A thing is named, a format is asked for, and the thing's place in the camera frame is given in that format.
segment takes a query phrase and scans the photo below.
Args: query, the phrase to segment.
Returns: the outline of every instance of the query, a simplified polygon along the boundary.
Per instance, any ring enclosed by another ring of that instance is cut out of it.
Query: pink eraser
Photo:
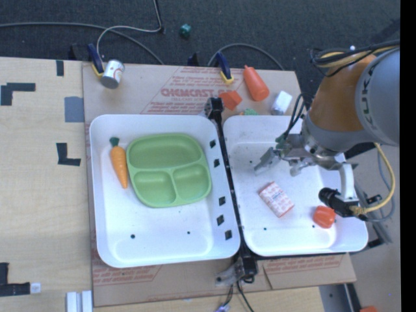
[[[294,207],[292,200],[275,182],[268,184],[259,195],[277,217],[282,217]]]

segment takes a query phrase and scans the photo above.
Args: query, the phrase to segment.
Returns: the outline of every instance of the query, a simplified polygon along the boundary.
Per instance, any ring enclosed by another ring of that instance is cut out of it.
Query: silver can
[[[115,89],[120,84],[125,67],[123,62],[111,59],[105,66],[103,76],[101,77],[101,84],[105,88]]]

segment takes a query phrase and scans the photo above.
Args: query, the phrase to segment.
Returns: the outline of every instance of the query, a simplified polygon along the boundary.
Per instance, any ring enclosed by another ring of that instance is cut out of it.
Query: cardboard
[[[125,65],[117,89],[105,88],[90,63],[83,64],[84,115],[88,202],[92,249],[92,284],[94,306],[111,306],[226,294],[228,287],[216,287],[216,275],[231,266],[231,259],[200,261],[135,268],[111,268],[97,253],[95,242],[94,199],[90,163],[89,126],[101,114],[201,114],[210,97],[237,91],[242,101],[234,110],[225,109],[223,120],[253,109],[270,114],[280,91],[294,98],[299,94],[293,71],[258,73],[268,85],[270,95],[253,101],[242,77],[242,70],[232,69],[234,82],[225,84],[218,68]],[[287,112],[292,112],[294,101]],[[348,254],[311,257],[285,257],[259,261],[259,273],[248,292],[308,287],[355,280]]]

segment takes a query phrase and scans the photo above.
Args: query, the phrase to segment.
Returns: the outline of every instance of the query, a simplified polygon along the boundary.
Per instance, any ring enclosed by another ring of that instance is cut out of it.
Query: orange carrot
[[[119,138],[111,138],[110,143],[112,145],[110,151],[111,163],[114,171],[117,174],[117,178],[122,184],[123,188],[127,188],[128,185],[128,173],[127,173],[127,159],[125,156],[125,150],[118,145]]]

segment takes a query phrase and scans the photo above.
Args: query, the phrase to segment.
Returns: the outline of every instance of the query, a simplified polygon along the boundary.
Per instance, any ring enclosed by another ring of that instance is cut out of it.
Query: wooden table
[[[0,85],[35,83],[13,91],[0,105],[0,262],[10,263],[8,282],[39,282],[42,292],[0,297],[1,311],[65,311],[67,292],[92,290],[85,126],[68,123],[64,100],[83,96],[82,62],[0,58]],[[67,143],[59,165],[57,143]],[[246,294],[256,312],[323,312],[318,287]],[[94,311],[215,311],[223,296],[174,300]],[[247,311],[235,294],[232,311]]]

